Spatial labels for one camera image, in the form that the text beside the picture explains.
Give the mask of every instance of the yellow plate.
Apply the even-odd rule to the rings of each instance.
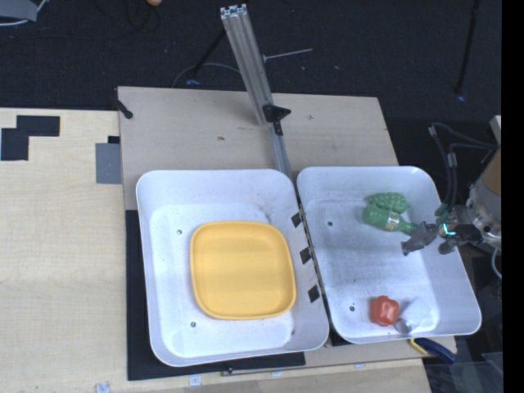
[[[213,318],[269,318],[295,303],[296,284],[286,238],[255,221],[201,225],[191,238],[196,302]]]

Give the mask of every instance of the wooden tabletop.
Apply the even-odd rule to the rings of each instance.
[[[191,128],[196,136],[200,135],[195,127],[198,115],[177,116],[177,112],[199,106],[210,107],[218,115],[232,104],[248,107],[245,93],[138,88],[122,88],[119,92],[137,118],[143,109],[138,99],[143,103],[156,99],[168,105],[178,101],[171,112],[177,118],[178,129]],[[317,151],[326,144],[332,151],[330,158],[335,159],[332,163],[345,158],[349,165],[396,164],[376,99],[278,94],[274,99],[300,112],[293,121],[290,115],[284,128],[295,169],[306,163],[325,162],[320,152],[308,154],[308,147]],[[334,126],[328,120],[329,112],[334,111],[337,118],[344,118],[344,125]],[[123,139],[129,143],[135,129],[123,129],[121,113],[116,111],[11,108],[0,109],[0,127],[15,128],[18,115],[57,115],[61,129],[59,137],[30,137],[28,160],[0,161],[0,391],[91,392],[104,382],[109,383],[111,392],[164,392],[189,387],[189,376],[127,380],[126,191],[122,184],[97,183],[95,145],[123,131]],[[248,125],[242,130],[242,114],[233,112],[235,115],[237,121],[232,124],[237,127],[228,134],[222,135],[228,130],[214,129],[213,125],[204,132],[214,137],[213,144],[227,141],[232,150],[234,136],[244,135],[242,131],[252,125],[247,119]],[[324,134],[330,142],[319,139],[310,127],[314,120],[317,130],[331,130]],[[254,131],[249,138],[251,146],[257,147],[253,135],[258,134]],[[125,144],[124,171],[129,165],[126,161],[137,158]],[[346,156],[340,154],[341,147],[347,150]],[[265,167],[271,155],[265,151],[261,157],[250,161]],[[192,167],[198,168],[194,159]],[[154,166],[142,160],[129,172],[130,176]],[[451,350],[455,348],[453,337],[439,341]],[[201,386],[192,387],[192,391],[347,391],[351,385],[353,391],[431,392],[422,355],[405,341],[347,347],[327,344],[305,353],[305,357],[303,368],[232,376],[202,374]]]

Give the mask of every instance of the red toy pepper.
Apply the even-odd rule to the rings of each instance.
[[[395,322],[399,313],[399,303],[388,296],[379,296],[371,300],[371,321],[381,326]]]

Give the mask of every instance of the white tray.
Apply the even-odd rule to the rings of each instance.
[[[157,170],[137,184],[151,348],[165,364],[184,367],[228,359],[313,350],[325,343],[329,322],[293,184],[284,174],[259,170]],[[296,302],[285,314],[222,320],[204,314],[191,282],[191,235],[222,220],[269,223],[286,237],[296,277]]]
[[[366,197],[401,192],[411,207],[408,221],[435,223],[440,198],[431,177],[410,166],[311,167],[297,178],[298,192],[318,261],[334,329],[363,344],[410,337],[468,335],[481,325],[481,312],[459,252],[441,255],[437,238],[404,256],[403,233],[365,224]],[[370,320],[369,301],[387,295],[402,309],[416,296],[431,315],[412,333],[398,333]]]

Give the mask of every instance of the black cable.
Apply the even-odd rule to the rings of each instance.
[[[440,172],[436,172],[435,170],[428,170],[427,171],[432,177],[435,177],[435,178],[438,178],[439,180],[443,181],[443,182],[447,182],[447,178]],[[461,204],[464,204],[465,203],[465,200],[462,196],[462,194],[460,192],[457,192],[457,202],[460,202]],[[447,211],[447,206],[446,208],[441,211],[441,213],[444,213],[445,211]]]
[[[489,143],[489,142],[483,142],[483,141],[477,140],[476,138],[469,137],[466,134],[459,133],[458,131],[455,131],[454,129],[452,129],[448,125],[442,124],[441,122],[432,122],[431,124],[434,125],[434,126],[437,126],[437,127],[441,127],[443,129],[445,129],[446,131],[448,131],[451,135],[454,135],[457,138],[461,138],[461,139],[463,139],[465,141],[468,141],[468,142],[471,142],[473,144],[478,144],[478,145],[484,146],[486,148],[496,148],[498,146],[497,144],[492,144],[492,143]]]
[[[149,5],[146,2],[146,0],[121,0],[121,1],[124,4],[125,18],[128,24],[130,24],[134,30],[136,30],[137,32],[142,32],[142,31],[154,32],[155,30],[158,29],[158,27],[160,26],[160,15],[158,14],[158,12],[156,11],[156,9],[153,6]],[[104,7],[102,6],[101,0],[94,0],[94,4],[95,4],[95,7],[98,9],[98,11],[102,13],[104,16],[109,17],[112,20],[120,20],[112,16],[110,13],[108,13],[104,9]],[[134,19],[138,17],[139,13],[144,13],[144,17],[138,25],[135,25]],[[154,27],[150,29],[145,29],[145,26],[149,23],[151,19],[151,14],[155,15],[156,24]]]
[[[219,64],[219,63],[214,63],[214,62],[206,62],[204,64],[202,64],[201,67],[222,67],[224,69],[228,69],[228,70],[231,70],[231,71],[234,71],[240,75],[242,75],[242,73],[237,70],[236,68],[234,67],[231,67],[230,65],[225,65],[225,64]],[[194,65],[188,67],[187,69],[185,70],[182,70],[180,73],[178,73],[178,75],[174,78],[173,80],[173,83],[171,84],[171,88],[174,87],[174,85],[180,80],[180,78],[185,75],[189,70],[193,70],[195,68]]]
[[[240,4],[247,4],[250,0],[241,0],[240,1]],[[217,34],[217,36],[215,37],[215,39],[213,40],[213,42],[211,43],[211,45],[206,49],[206,51],[204,52],[204,55],[201,57],[201,59],[193,66],[192,68],[192,71],[191,71],[191,76],[193,78],[195,78],[195,76],[197,75],[198,73],[198,70],[204,65],[204,63],[206,62],[206,60],[210,57],[211,53],[215,50],[215,48],[218,47],[219,43],[222,42],[222,39],[224,39],[224,36],[226,35],[226,29],[222,26],[222,29],[220,30],[220,32]]]
[[[448,156],[445,154],[444,146],[442,145],[442,142],[440,141],[436,133],[435,127],[432,124],[430,124],[428,129],[429,129],[429,134],[432,136],[433,140],[435,140],[436,146],[439,150],[442,160],[444,161],[445,178],[446,178],[447,184],[446,184],[446,190],[445,190],[445,197],[442,203],[448,205],[451,199],[451,193],[452,193],[451,187],[453,186],[453,177],[451,174],[451,170],[449,170],[449,167],[448,167]]]
[[[466,144],[464,142],[454,142],[454,143],[449,145],[449,150],[448,150],[449,154],[452,156],[453,159],[455,159],[454,149],[456,147],[472,148],[472,149],[476,149],[476,150],[489,150],[490,152],[493,151],[490,147],[484,147],[484,146],[477,145],[477,144]],[[450,213],[453,210],[453,208],[455,206],[455,202],[457,200],[457,193],[459,191],[459,184],[458,184],[458,181],[457,181],[457,163],[456,163],[456,160],[454,160],[454,162],[452,164],[449,164],[449,161],[448,161],[448,166],[449,166],[449,169],[451,171],[451,175],[452,175],[452,179],[453,179],[453,190],[452,190],[452,193],[451,193],[451,200],[449,201],[448,208],[447,208],[447,211]]]
[[[473,0],[472,14],[471,14],[471,19],[469,21],[468,39],[466,40],[466,46],[464,48],[463,61],[462,61],[462,66],[460,67],[460,74],[458,75],[458,82],[454,89],[455,93],[458,94],[459,97],[462,97],[462,87],[464,83],[464,76],[466,75],[466,69],[468,67],[469,55],[470,55],[470,51],[472,47],[473,34],[475,32],[477,13],[479,11],[480,5],[481,5],[481,0]]]

